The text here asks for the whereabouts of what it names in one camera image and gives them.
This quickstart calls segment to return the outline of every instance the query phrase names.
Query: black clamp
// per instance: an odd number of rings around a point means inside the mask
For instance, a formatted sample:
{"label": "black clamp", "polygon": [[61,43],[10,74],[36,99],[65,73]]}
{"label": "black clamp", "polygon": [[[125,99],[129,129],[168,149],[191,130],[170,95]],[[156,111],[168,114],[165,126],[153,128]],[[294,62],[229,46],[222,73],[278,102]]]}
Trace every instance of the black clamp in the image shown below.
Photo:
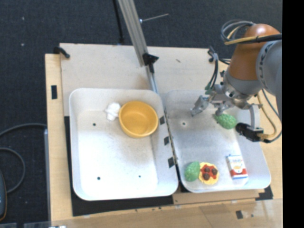
{"label": "black clamp", "polygon": [[66,58],[70,58],[70,55],[62,47],[54,47],[53,53],[54,54],[62,53]]}
{"label": "black clamp", "polygon": [[143,58],[144,64],[146,66],[149,66],[150,72],[152,74],[154,74],[153,63],[155,63],[159,59],[159,57],[145,53],[145,54],[143,54],[142,58]]}

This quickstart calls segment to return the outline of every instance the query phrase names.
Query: black floor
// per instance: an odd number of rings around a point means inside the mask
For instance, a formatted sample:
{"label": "black floor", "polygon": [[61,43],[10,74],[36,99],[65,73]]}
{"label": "black floor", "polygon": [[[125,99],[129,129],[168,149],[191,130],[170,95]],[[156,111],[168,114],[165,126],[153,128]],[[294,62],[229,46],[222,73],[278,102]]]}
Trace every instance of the black floor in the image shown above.
{"label": "black floor", "polygon": [[[134,0],[148,46],[207,48],[230,58],[221,26],[231,19],[272,25],[282,32],[283,0]],[[123,22],[125,44],[131,41]],[[117,44],[112,0],[0,0],[0,133],[18,124],[47,123],[44,55],[61,42]],[[47,213],[43,128],[26,127],[0,136],[0,147],[25,160],[22,185],[8,195],[1,224],[45,221]],[[21,163],[0,152],[7,187],[21,176]]]}

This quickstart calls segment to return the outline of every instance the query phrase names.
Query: yellow bowl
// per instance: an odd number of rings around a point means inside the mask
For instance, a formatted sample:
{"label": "yellow bowl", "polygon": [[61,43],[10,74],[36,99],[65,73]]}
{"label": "yellow bowl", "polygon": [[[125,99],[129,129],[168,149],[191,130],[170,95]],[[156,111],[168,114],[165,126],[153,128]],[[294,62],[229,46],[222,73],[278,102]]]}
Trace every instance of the yellow bowl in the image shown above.
{"label": "yellow bowl", "polygon": [[149,136],[158,126],[156,111],[142,101],[129,101],[119,111],[122,130],[132,138]]}

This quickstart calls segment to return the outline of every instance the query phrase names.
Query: green toy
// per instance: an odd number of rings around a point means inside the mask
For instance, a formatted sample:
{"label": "green toy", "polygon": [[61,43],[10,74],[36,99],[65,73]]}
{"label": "green toy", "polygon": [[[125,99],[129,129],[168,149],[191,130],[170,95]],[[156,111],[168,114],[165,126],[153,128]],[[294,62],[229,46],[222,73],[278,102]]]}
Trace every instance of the green toy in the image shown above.
{"label": "green toy", "polygon": [[191,162],[185,170],[185,178],[187,181],[195,181],[200,174],[200,163],[198,161]]}
{"label": "green toy", "polygon": [[226,129],[232,129],[237,125],[237,120],[234,116],[229,114],[222,114],[219,116],[214,115],[215,120]]}

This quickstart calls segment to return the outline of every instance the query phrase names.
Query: toy pizza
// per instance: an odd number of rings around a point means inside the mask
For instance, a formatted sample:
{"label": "toy pizza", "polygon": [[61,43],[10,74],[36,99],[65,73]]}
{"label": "toy pizza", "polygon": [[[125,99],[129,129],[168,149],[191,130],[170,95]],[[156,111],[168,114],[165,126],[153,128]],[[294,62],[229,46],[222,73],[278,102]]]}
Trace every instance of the toy pizza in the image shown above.
{"label": "toy pizza", "polygon": [[202,162],[199,164],[199,180],[205,184],[215,184],[219,180],[219,171],[217,167],[208,162]]}

